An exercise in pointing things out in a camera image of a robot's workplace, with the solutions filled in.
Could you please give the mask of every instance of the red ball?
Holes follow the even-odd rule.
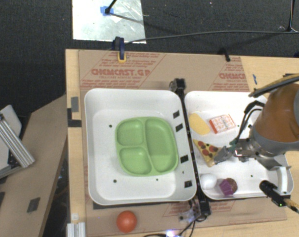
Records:
[[[131,211],[121,212],[116,219],[116,225],[123,233],[129,233],[133,231],[136,227],[136,224],[137,218]]]

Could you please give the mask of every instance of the pizza slice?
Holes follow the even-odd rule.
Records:
[[[216,146],[213,146],[211,144],[205,143],[200,140],[195,140],[195,139],[193,139],[193,143],[199,149],[207,166],[208,167],[214,166],[215,165],[214,157],[217,155],[219,148]]]

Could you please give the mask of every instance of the brown round object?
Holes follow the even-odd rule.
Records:
[[[236,181],[232,178],[227,178],[226,180],[229,182],[230,186],[232,187],[233,193],[235,193],[238,189]]]

